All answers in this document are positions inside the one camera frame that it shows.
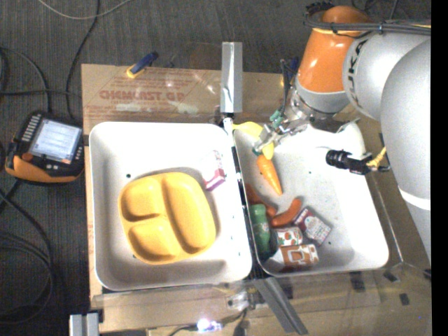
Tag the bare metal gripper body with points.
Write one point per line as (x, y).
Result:
(297, 112)

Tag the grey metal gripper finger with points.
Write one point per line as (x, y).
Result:
(275, 139)
(259, 145)

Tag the yellow banana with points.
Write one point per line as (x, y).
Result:
(250, 128)

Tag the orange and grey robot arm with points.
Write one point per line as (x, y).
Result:
(381, 82)

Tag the orange carrot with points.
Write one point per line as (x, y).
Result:
(269, 171)

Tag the orange-brown sausage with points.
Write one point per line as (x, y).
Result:
(287, 213)
(253, 196)

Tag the pink and white carton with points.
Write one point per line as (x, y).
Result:
(214, 173)

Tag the green bottle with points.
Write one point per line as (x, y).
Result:
(260, 227)

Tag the white plastic tray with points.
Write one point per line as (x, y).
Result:
(115, 250)
(336, 201)

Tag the red and white carton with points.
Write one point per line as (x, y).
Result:
(313, 227)

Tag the white can with tomato print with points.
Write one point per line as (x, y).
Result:
(288, 237)

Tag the orange and white can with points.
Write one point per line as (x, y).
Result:
(299, 255)

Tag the yellow divided plate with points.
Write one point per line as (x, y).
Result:
(168, 219)

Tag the brown cardboard board, red print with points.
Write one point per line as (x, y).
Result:
(150, 94)

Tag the black cylinder on white bracket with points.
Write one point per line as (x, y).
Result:
(344, 160)

